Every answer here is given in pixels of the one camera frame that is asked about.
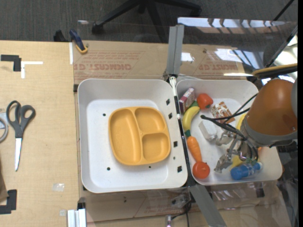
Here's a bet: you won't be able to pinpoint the blue plastic bottle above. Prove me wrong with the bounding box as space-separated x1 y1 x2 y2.
230 161 264 181

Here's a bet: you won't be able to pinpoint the grey handled scissors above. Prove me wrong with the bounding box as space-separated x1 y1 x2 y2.
6 100 36 172

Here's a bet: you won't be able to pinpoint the yellow toy food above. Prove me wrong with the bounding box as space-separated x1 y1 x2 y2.
236 113 248 130
230 155 249 171

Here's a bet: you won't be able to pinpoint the orange carrot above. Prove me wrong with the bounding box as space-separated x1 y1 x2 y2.
184 130 203 163

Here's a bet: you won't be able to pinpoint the red tomato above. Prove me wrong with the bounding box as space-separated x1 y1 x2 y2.
192 161 211 180

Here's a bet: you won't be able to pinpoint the white plastic tray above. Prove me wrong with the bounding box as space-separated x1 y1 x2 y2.
176 79 283 186
77 78 188 194

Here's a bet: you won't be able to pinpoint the black office chair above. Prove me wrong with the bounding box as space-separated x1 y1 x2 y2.
91 0 202 44

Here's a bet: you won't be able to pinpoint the yellow banana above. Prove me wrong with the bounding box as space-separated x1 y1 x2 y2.
182 100 201 133

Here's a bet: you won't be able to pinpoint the white and orange packet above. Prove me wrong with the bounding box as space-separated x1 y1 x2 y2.
210 101 236 124

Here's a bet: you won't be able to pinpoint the clear tape roll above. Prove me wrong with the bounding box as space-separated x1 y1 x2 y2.
0 116 9 144

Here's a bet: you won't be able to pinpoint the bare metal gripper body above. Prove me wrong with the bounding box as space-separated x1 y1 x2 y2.
227 137 259 164

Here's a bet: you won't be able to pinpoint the orange bell pepper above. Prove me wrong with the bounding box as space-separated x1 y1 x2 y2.
196 93 214 110

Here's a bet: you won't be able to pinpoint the brown cardboard board, red print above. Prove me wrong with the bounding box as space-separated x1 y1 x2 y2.
72 40 286 222

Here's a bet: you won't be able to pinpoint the pink carton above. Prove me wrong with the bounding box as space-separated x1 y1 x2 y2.
178 87 196 114

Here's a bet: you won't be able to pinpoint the orange divided plate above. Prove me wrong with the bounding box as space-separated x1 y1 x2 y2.
108 106 172 166

